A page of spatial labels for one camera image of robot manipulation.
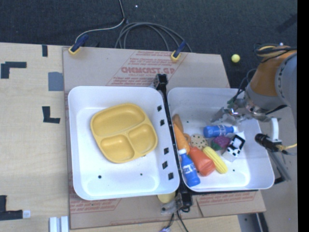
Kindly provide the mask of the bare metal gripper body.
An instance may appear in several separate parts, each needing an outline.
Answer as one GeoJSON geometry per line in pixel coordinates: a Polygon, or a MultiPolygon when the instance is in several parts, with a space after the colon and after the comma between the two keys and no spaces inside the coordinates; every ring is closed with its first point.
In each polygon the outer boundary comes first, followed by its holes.
{"type": "Polygon", "coordinates": [[[255,105],[251,99],[231,98],[227,102],[228,113],[237,121],[241,122],[246,119],[257,119],[261,122],[268,121],[266,110],[255,105]]]}

